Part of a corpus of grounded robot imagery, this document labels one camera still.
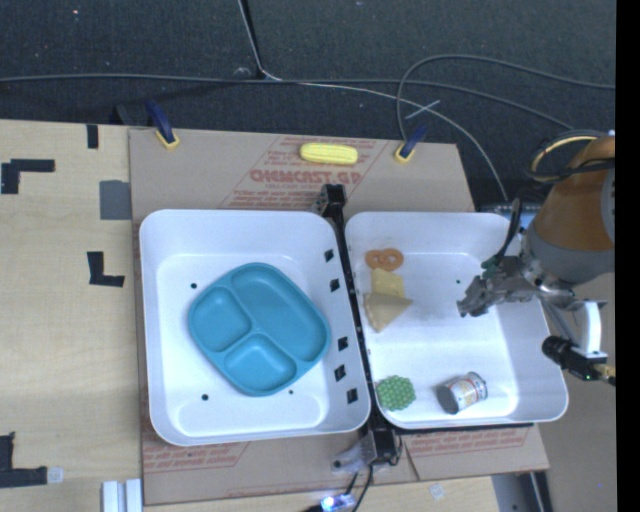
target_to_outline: yellow cheese slice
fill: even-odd
[[[404,281],[402,276],[381,268],[371,271],[371,291],[394,297],[404,297]]]
[[[380,332],[400,316],[412,302],[404,297],[394,297],[383,293],[365,293],[364,310],[371,327],[376,332]]]

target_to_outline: yellow object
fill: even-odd
[[[156,130],[156,137],[158,137],[158,140],[162,143],[165,149],[168,149],[169,151],[175,149],[178,144],[180,144],[180,139],[175,133],[173,134],[173,138],[175,139],[173,142],[167,142],[158,130]]]
[[[404,280],[398,274],[376,268],[371,271],[371,291],[393,297],[404,297]]]
[[[398,149],[396,149],[396,152],[393,154],[393,158],[396,160],[396,162],[398,162],[399,164],[406,164],[409,160],[411,160],[411,158],[413,158],[413,154],[416,152],[415,149],[412,149],[409,154],[404,157],[400,154],[400,151],[402,151],[402,148],[404,147],[404,144],[400,144],[398,146]]]
[[[300,157],[322,164],[353,165],[358,161],[358,150],[344,144],[307,142],[300,146]]]
[[[380,332],[399,317],[412,302],[404,297],[394,297],[382,293],[365,293],[364,310],[371,327],[376,332]]]

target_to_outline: white tray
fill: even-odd
[[[560,368],[543,355],[549,335],[538,300],[502,304],[486,315],[461,318],[456,301],[500,248],[508,221],[490,213],[360,213],[346,228],[351,265],[374,382],[409,378],[416,400],[399,411],[382,410],[405,429],[551,421],[568,395]],[[368,323],[363,295],[371,290],[369,250],[396,248],[404,263],[394,272],[413,303],[382,332]],[[514,254],[519,241],[512,243]],[[475,371],[489,396],[456,415],[438,403],[435,387]]]
[[[307,212],[163,210],[142,223],[140,250],[149,407],[166,441],[186,446],[337,433],[367,420],[371,399],[340,254],[325,219]],[[290,278],[332,333],[320,363],[266,397],[235,389],[204,357],[187,324],[190,305],[208,285],[254,262]]]

